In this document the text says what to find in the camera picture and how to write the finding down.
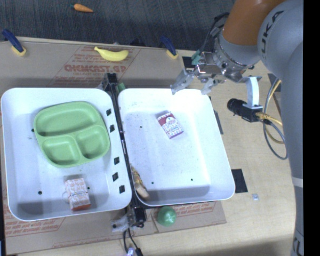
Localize orange and white carton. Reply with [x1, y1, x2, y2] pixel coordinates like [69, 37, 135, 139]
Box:
[63, 177, 92, 212]

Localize brown cardboard board red print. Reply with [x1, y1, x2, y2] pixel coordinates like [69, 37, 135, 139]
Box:
[0, 36, 228, 255]

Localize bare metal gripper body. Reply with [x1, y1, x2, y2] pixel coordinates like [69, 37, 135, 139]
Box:
[193, 51, 254, 84]

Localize green divided plate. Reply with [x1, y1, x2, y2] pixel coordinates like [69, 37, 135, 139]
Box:
[33, 100, 111, 169]

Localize orange carrot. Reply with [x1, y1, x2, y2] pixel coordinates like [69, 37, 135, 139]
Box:
[69, 3, 94, 13]

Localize white plastic tray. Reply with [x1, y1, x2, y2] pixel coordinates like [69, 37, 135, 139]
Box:
[0, 87, 133, 222]
[117, 87, 236, 208]

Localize green round toy fruit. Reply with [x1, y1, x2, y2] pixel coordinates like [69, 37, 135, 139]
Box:
[156, 206, 178, 227]

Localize thin black and white rod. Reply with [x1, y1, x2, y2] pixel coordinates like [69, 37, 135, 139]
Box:
[109, 83, 140, 233]

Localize yellow banana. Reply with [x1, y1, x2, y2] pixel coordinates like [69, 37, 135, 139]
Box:
[93, 45, 130, 62]

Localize tan toy bread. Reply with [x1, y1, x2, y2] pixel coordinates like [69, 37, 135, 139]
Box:
[130, 165, 150, 199]

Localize black block with thin wires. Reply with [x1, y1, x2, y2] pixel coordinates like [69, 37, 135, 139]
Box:
[133, 206, 148, 228]
[105, 73, 119, 89]

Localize black cylinder on white bracket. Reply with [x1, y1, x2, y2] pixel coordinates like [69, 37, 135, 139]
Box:
[227, 76, 265, 123]

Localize red and white carton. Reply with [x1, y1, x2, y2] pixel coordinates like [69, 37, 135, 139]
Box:
[156, 110, 185, 140]

